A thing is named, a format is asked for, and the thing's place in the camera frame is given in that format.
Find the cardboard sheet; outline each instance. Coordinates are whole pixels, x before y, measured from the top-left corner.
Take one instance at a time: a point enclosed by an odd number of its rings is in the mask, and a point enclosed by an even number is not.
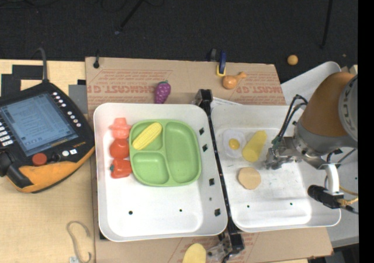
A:
[[[229,90],[222,86],[222,78],[216,75],[217,63],[213,62],[100,58],[96,69],[95,60],[95,57],[85,60],[89,121],[102,103],[153,103],[155,86],[166,79],[172,87],[166,103],[191,103],[199,89],[211,89],[214,97],[241,104],[285,105],[274,65],[226,63],[226,75],[242,71],[248,75],[235,89]],[[178,263],[193,243],[201,243],[208,249],[219,242],[216,236],[125,243],[100,239],[95,169],[92,169],[92,192],[96,259],[100,263]],[[326,228],[243,233],[243,239],[245,249],[230,262],[274,262],[322,257],[333,252]]]
[[[86,58],[88,116],[107,102],[153,103],[154,88],[166,79],[171,94],[166,103],[188,104],[199,89],[211,89],[214,97],[240,104],[284,105],[285,98],[274,65],[226,63],[226,75],[244,71],[234,89],[225,89],[216,75],[217,63],[206,61]]]

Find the green plate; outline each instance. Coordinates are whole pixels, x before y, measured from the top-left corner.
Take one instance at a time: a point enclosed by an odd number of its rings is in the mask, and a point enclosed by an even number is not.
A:
[[[146,148],[135,150],[132,142],[150,124],[158,122],[161,134]],[[181,186],[201,173],[199,143],[193,129],[178,120],[143,120],[131,127],[130,162],[134,176],[151,186]]]

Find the red toy pepper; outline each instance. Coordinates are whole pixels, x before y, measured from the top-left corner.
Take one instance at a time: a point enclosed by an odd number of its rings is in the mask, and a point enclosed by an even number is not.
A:
[[[112,176],[112,178],[115,179],[125,178],[133,172],[130,161],[119,158],[113,159],[112,165],[110,166],[110,170],[112,172],[110,175]]]

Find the white tray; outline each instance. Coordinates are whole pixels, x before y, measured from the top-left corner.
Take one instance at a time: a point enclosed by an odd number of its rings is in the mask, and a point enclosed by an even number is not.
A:
[[[175,119],[195,131],[200,146],[202,172],[189,185],[154,187],[141,184],[131,174],[113,179],[109,167],[113,141],[109,126],[116,117],[133,125],[146,119]],[[99,227],[112,241],[209,236],[224,231],[227,212],[210,136],[209,122],[196,105],[106,103],[93,114],[98,177]]]
[[[330,209],[307,194],[311,184],[324,186],[325,171],[316,170],[305,162],[283,164],[277,170],[266,169],[262,165],[288,108],[220,105],[212,110],[213,128],[233,222],[243,231],[333,226],[340,220],[340,209]],[[299,109],[293,120],[298,121],[301,113]],[[242,132],[247,141],[256,131],[265,130],[268,137],[259,160],[250,163],[243,157],[229,157],[223,147],[223,133],[227,129]],[[293,129],[290,123],[286,136],[292,136]],[[243,167],[254,167],[260,173],[262,182],[256,189],[245,189],[239,183],[237,175]]]

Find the yellow corn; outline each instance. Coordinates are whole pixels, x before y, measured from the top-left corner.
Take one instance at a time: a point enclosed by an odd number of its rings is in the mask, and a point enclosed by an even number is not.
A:
[[[145,128],[133,141],[133,147],[135,150],[142,150],[147,147],[157,136],[161,134],[162,126],[158,122],[150,124]]]

